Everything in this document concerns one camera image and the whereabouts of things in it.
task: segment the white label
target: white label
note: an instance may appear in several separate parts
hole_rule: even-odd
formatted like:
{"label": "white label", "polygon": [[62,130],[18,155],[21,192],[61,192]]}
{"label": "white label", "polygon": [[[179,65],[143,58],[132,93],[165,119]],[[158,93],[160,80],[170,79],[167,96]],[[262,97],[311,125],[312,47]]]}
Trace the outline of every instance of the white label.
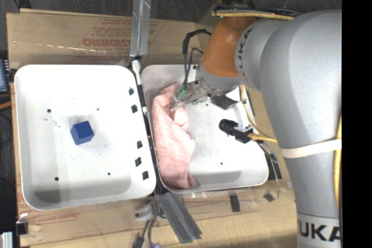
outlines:
{"label": "white label", "polygon": [[313,247],[341,247],[341,231],[336,218],[297,213],[297,234],[299,242]]}

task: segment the cardboard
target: cardboard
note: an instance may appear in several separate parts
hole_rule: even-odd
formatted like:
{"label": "cardboard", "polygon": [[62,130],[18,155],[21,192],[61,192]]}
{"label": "cardboard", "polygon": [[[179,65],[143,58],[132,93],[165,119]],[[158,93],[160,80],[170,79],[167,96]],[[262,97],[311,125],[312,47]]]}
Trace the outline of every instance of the cardboard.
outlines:
{"label": "cardboard", "polygon": [[[101,37],[110,38],[109,32],[117,30],[123,35],[129,35],[122,37],[130,40],[130,32],[127,29],[131,29],[131,18],[128,17],[22,10],[20,13],[7,14],[7,27],[9,63],[13,69],[31,63],[120,64],[126,61],[130,48],[129,44],[107,46],[107,48],[96,44],[94,52],[91,51],[92,48],[83,46],[84,40],[93,39],[95,37],[93,34],[97,34],[98,31],[106,34]],[[196,29],[196,24],[151,20],[151,29],[149,55],[143,58],[142,68],[152,64],[182,64],[182,41],[186,33]],[[190,46],[201,48],[199,39],[193,38]],[[200,56],[196,55],[195,63],[199,59]],[[136,220],[135,209],[146,206],[151,198],[58,211],[38,211],[24,201],[19,164],[15,92],[12,83],[10,88],[18,216],[27,222],[27,233],[20,237],[21,247],[123,247],[123,244],[124,247],[131,247],[136,235],[144,227],[144,221]],[[270,135],[271,128],[265,120],[267,115],[262,99],[259,94],[252,94],[252,97],[257,124],[268,125],[267,133]],[[283,179],[278,182],[271,181],[255,188],[233,190],[239,198],[241,211],[238,213],[232,212],[228,191],[184,196],[185,205],[203,232],[202,243],[221,241],[218,247],[224,245],[229,247],[232,243],[245,241],[251,244],[270,244],[278,241],[291,243],[296,234],[296,212],[289,175],[282,158],[280,158],[280,169]],[[263,198],[266,193],[272,194],[275,198],[272,203]],[[153,229],[153,238],[162,245],[178,243],[167,220],[158,220]],[[183,247],[199,247],[199,245],[194,243]]]}

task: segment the blue block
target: blue block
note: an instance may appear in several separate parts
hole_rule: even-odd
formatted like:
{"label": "blue block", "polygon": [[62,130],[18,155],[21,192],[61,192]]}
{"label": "blue block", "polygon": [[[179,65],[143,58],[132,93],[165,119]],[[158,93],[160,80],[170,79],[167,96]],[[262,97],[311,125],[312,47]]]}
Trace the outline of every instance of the blue block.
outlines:
{"label": "blue block", "polygon": [[93,138],[94,132],[89,124],[89,121],[84,121],[72,126],[71,135],[75,144],[80,145],[82,143],[89,142]]}

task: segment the white tray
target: white tray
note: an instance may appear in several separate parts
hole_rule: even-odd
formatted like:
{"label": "white tray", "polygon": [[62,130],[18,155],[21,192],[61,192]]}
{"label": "white tray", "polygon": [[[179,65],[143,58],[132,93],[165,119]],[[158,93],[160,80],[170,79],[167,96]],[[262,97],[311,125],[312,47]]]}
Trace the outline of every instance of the white tray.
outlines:
{"label": "white tray", "polygon": [[[59,209],[153,192],[156,177],[129,70],[28,65],[16,73],[15,93],[22,190],[31,207]],[[90,142],[75,145],[71,127],[86,120],[95,135]],[[136,166],[138,158],[141,164]]]}
{"label": "white tray", "polygon": [[[194,79],[195,70],[191,69],[189,81]],[[151,65],[143,70],[141,80],[151,114],[153,98],[167,86],[183,82],[184,66]],[[228,96],[239,100],[237,89]],[[224,118],[244,126],[249,124],[242,103],[230,110],[223,110],[210,102],[186,107],[190,123],[187,131],[196,142],[189,171],[198,181],[198,186],[187,190],[165,185],[166,188],[179,193],[216,191],[256,186],[267,180],[269,168],[261,148],[255,142],[240,143],[219,129],[219,122]]]}

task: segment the pink towel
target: pink towel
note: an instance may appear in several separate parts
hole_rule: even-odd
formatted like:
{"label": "pink towel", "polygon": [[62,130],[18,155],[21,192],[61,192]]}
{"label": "pink towel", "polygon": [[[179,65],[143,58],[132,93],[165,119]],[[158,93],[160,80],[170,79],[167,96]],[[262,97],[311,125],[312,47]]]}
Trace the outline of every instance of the pink towel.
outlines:
{"label": "pink towel", "polygon": [[153,135],[163,182],[172,188],[189,189],[197,181],[188,171],[188,163],[195,149],[195,142],[186,132],[188,115],[181,106],[170,110],[173,95],[179,84],[168,86],[160,92],[152,104]]}

